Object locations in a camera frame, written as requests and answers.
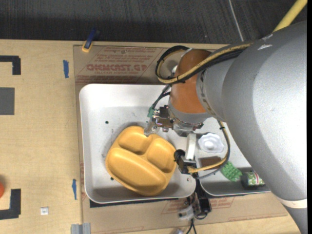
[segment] green sponge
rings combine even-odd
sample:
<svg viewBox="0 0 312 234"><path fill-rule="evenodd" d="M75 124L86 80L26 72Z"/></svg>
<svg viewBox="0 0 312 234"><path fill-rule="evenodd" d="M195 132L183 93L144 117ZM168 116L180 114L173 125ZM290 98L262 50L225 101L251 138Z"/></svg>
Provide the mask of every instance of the green sponge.
<svg viewBox="0 0 312 234"><path fill-rule="evenodd" d="M236 182L243 175L231 162L227 162L221 169L222 174L230 181Z"/></svg>

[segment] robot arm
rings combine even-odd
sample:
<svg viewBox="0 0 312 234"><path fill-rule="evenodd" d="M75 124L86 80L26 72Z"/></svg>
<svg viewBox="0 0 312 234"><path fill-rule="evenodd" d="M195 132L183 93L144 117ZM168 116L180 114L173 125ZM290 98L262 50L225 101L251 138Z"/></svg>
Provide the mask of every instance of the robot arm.
<svg viewBox="0 0 312 234"><path fill-rule="evenodd" d="M187 52L168 106L149 129L171 128L183 136L208 117L226 122L245 158L307 233L307 22L240 46L233 46L235 55L204 65L224 49ZM183 80L194 66L203 68Z"/></svg>

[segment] white line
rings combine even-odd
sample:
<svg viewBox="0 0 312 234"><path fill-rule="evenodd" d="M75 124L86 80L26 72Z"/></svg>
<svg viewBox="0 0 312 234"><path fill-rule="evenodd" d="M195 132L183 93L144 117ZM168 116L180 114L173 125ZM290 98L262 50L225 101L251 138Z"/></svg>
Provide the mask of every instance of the white line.
<svg viewBox="0 0 312 234"><path fill-rule="evenodd" d="M235 13L234 13L234 9L233 9L231 0L229 0L229 4L230 4L230 7L231 7L231 10L232 10L232 13L233 13L233 17L234 17L234 20L235 20L235 23L236 23L236 26L237 26L237 29L238 29L238 33L239 33L240 39L241 39L242 41L244 41L244 38L243 38L243 36L242 36L242 33L241 33L241 31L240 31L240 28L239 28L239 25L238 25L238 22L237 22Z"/></svg>

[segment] dark gray floor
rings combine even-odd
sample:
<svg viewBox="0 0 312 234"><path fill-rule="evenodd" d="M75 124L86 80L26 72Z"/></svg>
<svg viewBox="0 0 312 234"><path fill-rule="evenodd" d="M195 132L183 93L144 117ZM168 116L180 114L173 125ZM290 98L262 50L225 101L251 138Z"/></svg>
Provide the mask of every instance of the dark gray floor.
<svg viewBox="0 0 312 234"><path fill-rule="evenodd" d="M234 43L271 32L295 1L0 0L0 39L84 40L95 26L107 41Z"/></svg>

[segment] black corner marker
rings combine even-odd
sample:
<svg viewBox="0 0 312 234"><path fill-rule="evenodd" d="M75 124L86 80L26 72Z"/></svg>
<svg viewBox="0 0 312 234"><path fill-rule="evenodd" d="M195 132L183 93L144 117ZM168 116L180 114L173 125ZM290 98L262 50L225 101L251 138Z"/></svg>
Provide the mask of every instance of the black corner marker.
<svg viewBox="0 0 312 234"><path fill-rule="evenodd" d="M20 215L20 189L12 189L10 197L10 208L0 210L0 220L18 218Z"/></svg>
<svg viewBox="0 0 312 234"><path fill-rule="evenodd" d="M12 75L20 75L20 58L19 56L0 56L0 62L12 63Z"/></svg>

